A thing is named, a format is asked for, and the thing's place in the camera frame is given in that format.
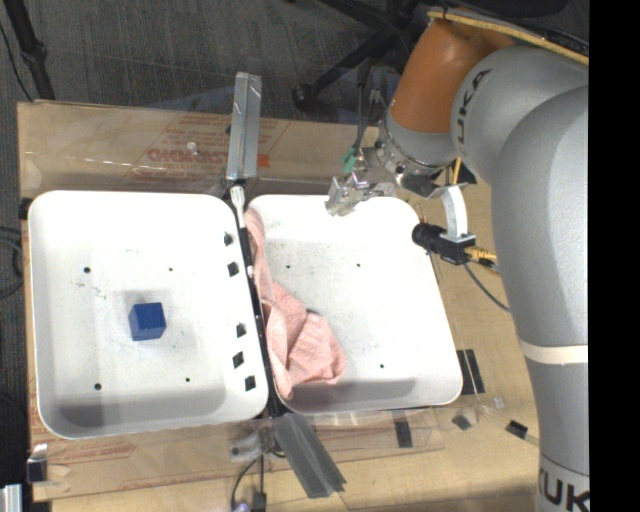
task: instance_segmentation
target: pink towel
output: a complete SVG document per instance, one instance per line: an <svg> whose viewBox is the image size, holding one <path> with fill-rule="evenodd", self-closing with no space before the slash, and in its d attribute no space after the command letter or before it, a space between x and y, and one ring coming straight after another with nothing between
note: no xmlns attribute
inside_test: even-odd
<svg viewBox="0 0 640 512"><path fill-rule="evenodd" d="M335 384L344 371L347 358L331 327L324 317L307 312L302 302L271 279L262 219L258 212L249 209L245 221L278 393L289 400L298 384Z"/></svg>

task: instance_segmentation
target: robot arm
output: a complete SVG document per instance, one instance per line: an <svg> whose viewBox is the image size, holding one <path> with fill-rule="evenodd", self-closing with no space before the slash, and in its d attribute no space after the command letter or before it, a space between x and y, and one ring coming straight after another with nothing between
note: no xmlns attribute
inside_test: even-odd
<svg viewBox="0 0 640 512"><path fill-rule="evenodd" d="M459 157L492 188L496 252L540 423L537 510L589 510L588 67L490 31L432 22L380 126L327 208L432 177ZM446 237L447 233L435 236Z"/></svg>

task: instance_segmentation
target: cardboard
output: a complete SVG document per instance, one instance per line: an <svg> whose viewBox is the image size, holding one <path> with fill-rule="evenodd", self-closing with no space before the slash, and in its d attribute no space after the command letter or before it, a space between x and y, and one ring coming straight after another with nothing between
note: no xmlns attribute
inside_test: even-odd
<svg viewBox="0 0 640 512"><path fill-rule="evenodd" d="M83 129L83 120L93 131ZM169 154L162 153L164 149L178 150L176 144L191 139L181 127L192 130L189 135L196 128L206 132L196 134L202 137L199 150L218 151L224 146L227 121L228 116L120 107L20 104L21 194L33 198L55 188L203 191L215 182L212 176L222 171L223 156L216 162L188 162L193 170L185 169L187 162L162 164L162 172L179 169L179 175L145 176L142 171L136 174L134 168L150 164L158 154ZM263 120L261 178L253 194L326 193L354 134L352 126ZM375 129L368 130L367 143L375 136ZM146 143L145 151L139 150L142 143ZM160 153L150 155L147 148ZM113 155L120 149L127 154L116 159ZM91 161L92 154L99 157ZM169 163L182 167L167 167ZM421 218L444 224L439 202L410 193L399 195ZM469 186L464 196L478 245L493 249L488 187L482 183ZM23 243L26 318L30 319L26 225ZM513 322L483 295L464 269L435 255L432 261L456 349L474 351L484 392L461 396L447 407L407 411L400 419L391 412L319 419L319 435L347 479L345 492L326 500L308 500L286 460L270 458L265 486L273 510L531 510L537 478L537 417ZM474 270L492 293L506 300L499 276L482 268ZM231 461L229 440L251 432L255 424L86 441L56 438L38 417L29 321L26 329L31 444L46 443L49 461L47 481L34 485L36 501L54 500L53 510L67 512L228 510L233 482L243 467ZM467 430L453 421L460 416L468 420ZM409 422L412 448L399 447L398 420ZM528 427L525 439L506 430L512 420ZM257 485L252 473L243 480L238 496L251 496Z"/></svg>

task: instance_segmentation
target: chair wheel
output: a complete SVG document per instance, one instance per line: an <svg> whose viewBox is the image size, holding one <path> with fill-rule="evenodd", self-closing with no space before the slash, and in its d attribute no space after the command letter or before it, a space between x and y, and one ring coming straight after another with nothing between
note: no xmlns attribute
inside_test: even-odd
<svg viewBox="0 0 640 512"><path fill-rule="evenodd" d="M316 103L316 91L311 84L298 84L291 90L293 104L298 110L306 111Z"/></svg>

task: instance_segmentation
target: white tray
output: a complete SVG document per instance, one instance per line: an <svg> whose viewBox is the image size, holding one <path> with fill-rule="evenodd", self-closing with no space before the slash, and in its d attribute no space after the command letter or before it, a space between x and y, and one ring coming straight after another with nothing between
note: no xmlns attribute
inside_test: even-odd
<svg viewBox="0 0 640 512"><path fill-rule="evenodd" d="M216 424L264 408L254 313L223 201L49 192L31 206L29 235L38 407L53 433ZM232 262L240 267L234 277ZM167 329L160 339L132 341L129 311L147 302L163 304Z"/></svg>
<svg viewBox="0 0 640 512"><path fill-rule="evenodd" d="M307 414L441 405L462 374L431 261L413 244L417 215L395 198L332 217L325 197L261 196L274 280L325 316L347 369L334 386L304 384L286 405Z"/></svg>

